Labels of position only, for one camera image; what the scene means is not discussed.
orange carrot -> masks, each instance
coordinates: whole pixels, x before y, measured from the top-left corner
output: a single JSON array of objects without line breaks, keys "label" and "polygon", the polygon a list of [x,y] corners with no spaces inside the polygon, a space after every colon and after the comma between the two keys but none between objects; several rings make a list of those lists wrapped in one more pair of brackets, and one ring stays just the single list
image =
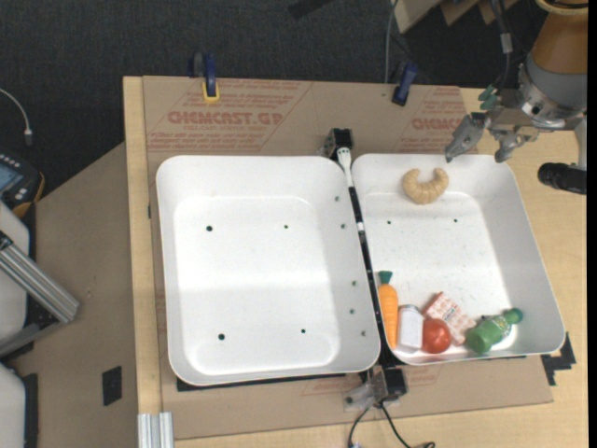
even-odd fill
[{"label": "orange carrot", "polygon": [[390,286],[392,273],[380,271],[382,284],[378,288],[380,309],[382,309],[383,326],[385,336],[390,348],[396,348],[398,338],[398,294],[396,289]]}]

toy bottle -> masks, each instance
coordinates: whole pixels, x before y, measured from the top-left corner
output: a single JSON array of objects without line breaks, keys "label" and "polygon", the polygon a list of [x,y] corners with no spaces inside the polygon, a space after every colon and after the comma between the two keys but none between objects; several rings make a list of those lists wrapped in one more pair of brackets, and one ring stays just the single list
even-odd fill
[{"label": "toy bottle", "polygon": [[521,320],[522,312],[519,309],[510,309],[503,315],[494,315],[469,330],[465,344],[478,354],[489,352],[493,345],[508,336],[512,331],[512,325]]}]

dark floor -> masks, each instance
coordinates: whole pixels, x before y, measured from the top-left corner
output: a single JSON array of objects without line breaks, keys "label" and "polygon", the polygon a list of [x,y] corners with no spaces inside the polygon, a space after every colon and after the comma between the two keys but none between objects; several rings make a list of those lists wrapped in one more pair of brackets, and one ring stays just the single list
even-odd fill
[{"label": "dark floor", "polygon": [[[36,165],[47,191],[123,140],[123,76],[184,76],[195,50],[220,77],[383,82],[390,0],[334,0],[302,18],[302,0],[0,0],[0,147]],[[544,18],[532,0],[508,12],[530,47]],[[399,35],[391,67],[412,59],[421,84],[484,87],[502,71],[499,34],[474,8],[447,27],[439,8]],[[508,80],[514,84],[514,75]]]}]

toy tomato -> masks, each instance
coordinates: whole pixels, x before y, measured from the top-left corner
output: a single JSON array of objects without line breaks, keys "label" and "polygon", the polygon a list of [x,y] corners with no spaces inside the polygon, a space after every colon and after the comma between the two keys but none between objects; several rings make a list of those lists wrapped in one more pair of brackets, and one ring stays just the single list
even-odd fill
[{"label": "toy tomato", "polygon": [[448,324],[440,318],[427,318],[423,322],[423,347],[429,354],[441,354],[451,345]]}]

tan curved toy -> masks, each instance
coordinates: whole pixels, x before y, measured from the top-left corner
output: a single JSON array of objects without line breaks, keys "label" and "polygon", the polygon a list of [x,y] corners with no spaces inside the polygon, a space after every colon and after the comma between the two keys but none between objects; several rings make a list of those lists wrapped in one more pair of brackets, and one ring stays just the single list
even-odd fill
[{"label": "tan curved toy", "polygon": [[441,168],[434,169],[435,177],[428,182],[420,183],[419,169],[411,169],[402,179],[402,188],[417,204],[429,204],[441,196],[448,187],[448,173]]}]

